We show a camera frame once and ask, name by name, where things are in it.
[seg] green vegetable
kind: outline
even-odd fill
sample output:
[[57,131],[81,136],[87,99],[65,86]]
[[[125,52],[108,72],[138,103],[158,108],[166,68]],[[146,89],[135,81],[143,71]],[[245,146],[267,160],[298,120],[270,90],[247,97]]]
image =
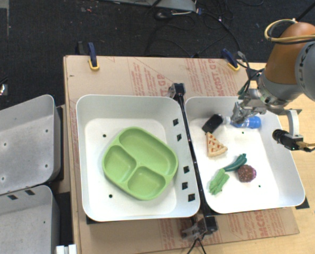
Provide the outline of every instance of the green vegetable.
[[225,173],[225,170],[221,168],[218,174],[211,180],[209,184],[209,191],[212,195],[216,195],[217,193],[222,191],[223,185],[229,179],[229,175]]
[[247,163],[247,158],[246,158],[245,153],[241,154],[239,157],[237,157],[237,159],[235,160],[235,162],[233,162],[232,164],[230,164],[229,166],[224,167],[224,171],[228,172],[228,171],[234,171],[239,169],[241,166],[243,166],[245,163]]

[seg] white plastic tray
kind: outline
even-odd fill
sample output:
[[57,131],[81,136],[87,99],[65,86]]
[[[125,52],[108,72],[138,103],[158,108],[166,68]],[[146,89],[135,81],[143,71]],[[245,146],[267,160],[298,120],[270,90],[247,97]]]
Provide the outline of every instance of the white plastic tray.
[[50,95],[0,111],[0,195],[55,179],[60,118]]
[[[305,192],[291,151],[272,138],[273,131],[281,129],[275,114],[267,112],[260,115],[262,126],[259,129],[220,125],[214,135],[228,147],[228,151],[218,157],[207,157],[206,136],[202,126],[213,114],[231,116],[236,101],[237,97],[193,97],[185,103],[208,205],[218,213],[300,205],[305,199]],[[209,182],[220,168],[232,163],[241,153],[247,154],[247,164],[256,169],[256,178],[250,183],[241,183],[235,172],[228,172],[230,178],[223,191],[211,195]]]
[[[168,97],[86,95],[79,99],[76,110],[82,205],[88,217],[106,222],[189,217],[197,213],[197,182],[176,101]],[[149,131],[178,156],[176,175],[163,193],[150,201],[130,196],[111,183],[102,169],[103,154],[113,138],[131,126]]]
[[0,196],[0,254],[54,254],[59,208],[48,186]]

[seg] black floor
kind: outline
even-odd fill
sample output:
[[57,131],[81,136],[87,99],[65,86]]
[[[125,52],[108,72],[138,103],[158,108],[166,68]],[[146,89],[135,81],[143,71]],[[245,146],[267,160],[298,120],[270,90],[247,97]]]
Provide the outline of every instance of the black floor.
[[[198,0],[207,15],[158,21],[157,7],[10,0],[8,27],[7,10],[0,8],[0,80],[8,78],[0,110],[43,94],[63,104],[62,58],[75,53],[77,41],[86,47],[93,42],[100,56],[220,58],[226,48],[242,51],[251,62],[266,62],[273,45],[265,41],[264,29],[273,21],[301,16],[314,1]],[[301,21],[315,25],[315,7]]]

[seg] wooden table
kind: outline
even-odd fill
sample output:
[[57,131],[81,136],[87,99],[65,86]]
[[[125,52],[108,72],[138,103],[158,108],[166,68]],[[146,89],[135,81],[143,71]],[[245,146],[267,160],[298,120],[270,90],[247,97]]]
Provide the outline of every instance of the wooden table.
[[[86,227],[86,216],[81,211],[81,192],[79,190],[79,182],[77,182],[78,177],[76,176],[76,172],[79,170],[79,167],[75,165],[74,162],[74,151],[73,151],[73,139],[75,133],[71,131],[72,120],[75,120],[75,114],[72,112],[71,106],[75,104],[77,95],[85,95],[85,94],[114,94],[114,95],[130,95],[127,94],[126,90],[121,89],[123,84],[120,84],[121,81],[114,77],[112,79],[111,74],[116,75],[118,71],[124,70],[128,72],[128,75],[132,74],[134,76],[133,70],[128,69],[126,65],[116,65],[117,58],[114,57],[98,57],[99,63],[101,64],[101,72],[91,72],[88,69],[87,63],[88,57],[86,56],[67,56],[63,60],[64,67],[64,83],[66,90],[66,119],[67,119],[67,133],[68,133],[68,154],[69,154],[69,169],[70,169],[70,190],[71,190],[71,203],[72,203],[72,221],[73,221],[73,239],[74,243],[77,245],[78,253],[82,254],[94,254],[91,252],[92,244],[98,241],[98,236],[100,234],[93,232],[93,227]],[[135,58],[122,58],[125,60],[135,59]],[[113,65],[109,67],[105,66],[103,68],[102,65],[105,65],[105,61],[112,61]],[[175,58],[175,67],[177,69],[169,68],[168,71],[175,71],[177,74],[183,74],[184,76],[190,74],[190,68],[192,61],[187,60],[186,62],[183,60],[182,63],[186,63],[185,67],[181,67],[178,64],[178,61],[182,59]],[[138,61],[140,63],[145,64],[146,69],[150,69],[150,63],[154,60],[154,58],[139,58]],[[170,63],[170,58],[160,58],[158,64],[164,64],[164,62]],[[204,61],[207,66],[210,66],[210,60],[206,59]],[[222,65],[224,62],[222,60],[215,60],[217,65]],[[251,67],[255,69],[260,69],[265,66],[264,63],[252,63]],[[93,77],[97,75],[105,75],[103,84],[98,84],[98,80],[95,80]],[[241,85],[246,80],[245,75],[236,76],[236,83]],[[172,80],[175,83],[182,83],[184,80]],[[136,90],[135,93],[139,95],[140,90]],[[288,108],[300,108],[303,111],[299,115],[300,120],[300,134],[304,136],[304,141],[308,143],[315,143],[315,102],[308,99],[305,95],[299,96],[294,102],[292,102]],[[281,124],[283,129],[289,129],[288,120],[285,116],[280,117]],[[233,243],[222,243],[222,244],[212,244],[205,246],[205,250],[207,253],[234,253],[234,254],[273,254],[276,252],[280,253],[315,253],[315,151],[313,152],[303,152],[303,151],[294,151],[292,152],[295,164],[299,171],[307,200],[309,202],[309,208],[302,208],[297,210],[296,208],[292,208],[294,217],[296,219],[299,233],[295,235],[287,235],[281,237],[272,237],[272,238],[264,238],[258,240],[247,240]],[[137,229],[137,222],[132,222],[128,224],[128,228],[130,229],[130,224],[133,225],[133,230]],[[143,245],[149,245],[149,242],[142,242]],[[184,254],[187,253],[189,248],[184,249],[173,249],[166,251],[159,251],[154,253],[160,254]],[[193,249],[192,253],[202,253],[201,248],[197,247]]]

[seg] green plate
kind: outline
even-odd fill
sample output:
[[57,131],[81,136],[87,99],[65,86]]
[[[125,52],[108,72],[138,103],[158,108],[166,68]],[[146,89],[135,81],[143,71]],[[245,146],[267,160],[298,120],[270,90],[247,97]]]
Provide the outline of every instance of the green plate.
[[144,129],[124,129],[107,148],[102,167],[107,178],[141,200],[158,197],[178,170],[175,152]]

